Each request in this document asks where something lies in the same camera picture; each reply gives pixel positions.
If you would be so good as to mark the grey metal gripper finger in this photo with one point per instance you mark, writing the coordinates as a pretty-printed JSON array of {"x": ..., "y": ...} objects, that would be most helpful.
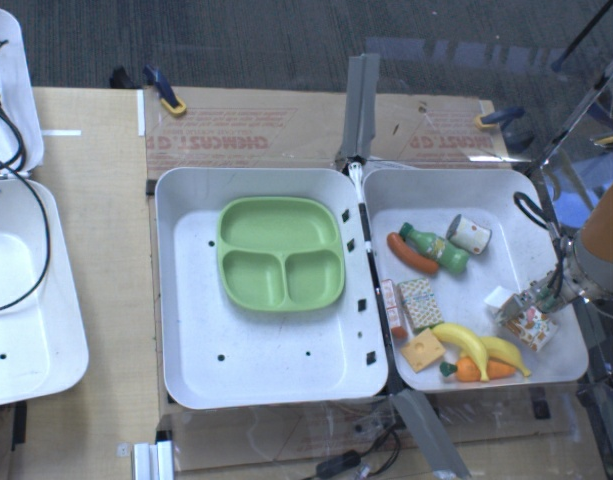
[{"x": 511, "y": 309}]

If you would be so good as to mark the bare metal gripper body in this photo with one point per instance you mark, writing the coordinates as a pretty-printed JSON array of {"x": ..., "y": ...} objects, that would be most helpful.
[{"x": 551, "y": 288}]

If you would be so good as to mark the white patterned carton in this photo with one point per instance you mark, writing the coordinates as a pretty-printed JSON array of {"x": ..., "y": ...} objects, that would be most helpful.
[{"x": 533, "y": 332}]

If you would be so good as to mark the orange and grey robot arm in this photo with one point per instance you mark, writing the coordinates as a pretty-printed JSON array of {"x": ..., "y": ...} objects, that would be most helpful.
[{"x": 597, "y": 233}]

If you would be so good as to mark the white plastic tray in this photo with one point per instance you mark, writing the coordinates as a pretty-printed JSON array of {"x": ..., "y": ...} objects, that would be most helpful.
[
  {"x": 516, "y": 268},
  {"x": 8, "y": 98},
  {"x": 266, "y": 358},
  {"x": 21, "y": 318}
]

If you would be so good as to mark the yellow banana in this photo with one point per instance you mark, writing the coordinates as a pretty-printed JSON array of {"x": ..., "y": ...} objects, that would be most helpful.
[
  {"x": 506, "y": 350},
  {"x": 466, "y": 340}
]

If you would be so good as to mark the orange carrot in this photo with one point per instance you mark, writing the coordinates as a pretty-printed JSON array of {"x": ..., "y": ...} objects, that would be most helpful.
[{"x": 467, "y": 369}]

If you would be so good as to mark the white can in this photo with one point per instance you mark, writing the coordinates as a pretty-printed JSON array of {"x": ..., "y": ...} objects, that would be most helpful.
[{"x": 472, "y": 235}]

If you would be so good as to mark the green bottle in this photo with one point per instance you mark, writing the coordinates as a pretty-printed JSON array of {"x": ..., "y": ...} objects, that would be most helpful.
[{"x": 443, "y": 252}]

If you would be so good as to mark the green patterned carton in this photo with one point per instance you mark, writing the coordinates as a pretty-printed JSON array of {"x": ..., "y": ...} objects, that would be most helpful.
[{"x": 420, "y": 304}]

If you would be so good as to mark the yellow cheese slice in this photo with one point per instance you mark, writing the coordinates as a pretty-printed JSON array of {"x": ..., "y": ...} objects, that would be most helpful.
[{"x": 422, "y": 350}]

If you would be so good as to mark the orange sausage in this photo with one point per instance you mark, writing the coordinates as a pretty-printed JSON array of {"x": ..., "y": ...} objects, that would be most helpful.
[{"x": 411, "y": 257}]

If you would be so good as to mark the red and white packet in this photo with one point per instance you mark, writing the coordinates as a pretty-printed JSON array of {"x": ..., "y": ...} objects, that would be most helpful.
[{"x": 392, "y": 308}]

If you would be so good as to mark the black block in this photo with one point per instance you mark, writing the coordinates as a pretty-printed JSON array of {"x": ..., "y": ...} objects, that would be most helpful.
[{"x": 338, "y": 463}]

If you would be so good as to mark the green divided plate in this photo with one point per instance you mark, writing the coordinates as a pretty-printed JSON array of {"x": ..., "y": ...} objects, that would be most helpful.
[{"x": 281, "y": 233}]

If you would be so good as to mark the brown cardboard board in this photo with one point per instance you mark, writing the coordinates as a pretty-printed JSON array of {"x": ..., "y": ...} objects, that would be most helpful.
[{"x": 286, "y": 128}]

